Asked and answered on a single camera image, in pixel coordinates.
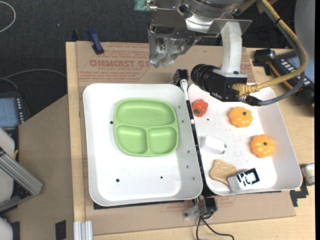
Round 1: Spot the white carton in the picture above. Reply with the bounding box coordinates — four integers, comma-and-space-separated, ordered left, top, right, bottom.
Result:
199, 135, 227, 156

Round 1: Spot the thin black and white rod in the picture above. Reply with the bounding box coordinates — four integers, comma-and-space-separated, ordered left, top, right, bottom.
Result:
179, 79, 205, 198

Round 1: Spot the red toy pepper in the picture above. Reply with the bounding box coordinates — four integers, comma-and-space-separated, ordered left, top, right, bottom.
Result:
191, 98, 209, 117

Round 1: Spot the beige toy biscuit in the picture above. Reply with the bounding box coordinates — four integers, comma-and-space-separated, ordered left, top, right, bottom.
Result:
208, 159, 238, 186

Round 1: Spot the brown cardboard board red print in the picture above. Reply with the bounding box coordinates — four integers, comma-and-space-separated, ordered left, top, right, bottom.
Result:
74, 40, 297, 236

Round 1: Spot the grey box with black marker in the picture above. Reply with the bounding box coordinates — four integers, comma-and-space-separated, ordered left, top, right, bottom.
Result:
226, 167, 261, 192

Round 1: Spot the black cylinder on white bracket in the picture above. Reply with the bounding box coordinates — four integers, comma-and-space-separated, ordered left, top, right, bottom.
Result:
190, 21, 249, 103

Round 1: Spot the white plastic tray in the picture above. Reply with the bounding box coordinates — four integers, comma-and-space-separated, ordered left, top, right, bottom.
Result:
82, 83, 204, 207
187, 82, 304, 196

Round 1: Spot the green divided plate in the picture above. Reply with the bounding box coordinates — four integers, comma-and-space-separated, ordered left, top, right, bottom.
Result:
113, 98, 180, 158

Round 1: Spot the small white can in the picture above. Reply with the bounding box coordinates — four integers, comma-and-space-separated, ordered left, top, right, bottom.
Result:
299, 163, 315, 186

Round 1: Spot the orange toy pumpkin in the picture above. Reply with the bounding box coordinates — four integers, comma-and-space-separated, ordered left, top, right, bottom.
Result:
229, 106, 254, 129
250, 134, 276, 159

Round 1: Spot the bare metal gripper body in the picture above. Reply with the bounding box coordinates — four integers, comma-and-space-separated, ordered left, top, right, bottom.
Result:
146, 0, 253, 50

